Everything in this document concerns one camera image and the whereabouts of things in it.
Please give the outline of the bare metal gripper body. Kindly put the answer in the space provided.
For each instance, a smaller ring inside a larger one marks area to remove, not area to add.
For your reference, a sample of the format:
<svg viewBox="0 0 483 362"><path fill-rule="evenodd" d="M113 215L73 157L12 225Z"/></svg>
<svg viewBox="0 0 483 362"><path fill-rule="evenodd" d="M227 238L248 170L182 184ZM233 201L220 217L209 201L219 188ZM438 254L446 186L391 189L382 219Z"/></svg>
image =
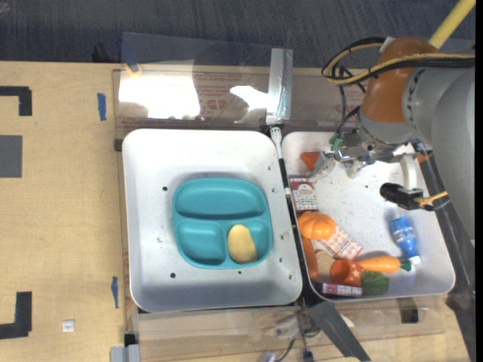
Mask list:
<svg viewBox="0 0 483 362"><path fill-rule="evenodd" d="M360 161L373 164L375 161L392 162L400 144L388 144L374 138L365 130L342 133L334 155L338 161Z"/></svg>

